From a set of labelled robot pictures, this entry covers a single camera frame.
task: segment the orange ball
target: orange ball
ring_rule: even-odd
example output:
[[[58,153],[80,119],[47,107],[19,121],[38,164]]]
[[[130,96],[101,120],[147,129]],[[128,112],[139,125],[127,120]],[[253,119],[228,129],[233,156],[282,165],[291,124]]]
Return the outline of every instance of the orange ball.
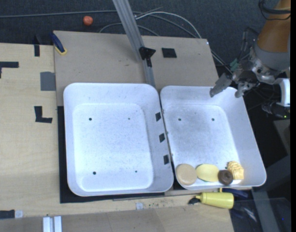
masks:
[[[90,26],[93,23],[93,18],[90,16],[85,16],[83,19],[84,25]]]

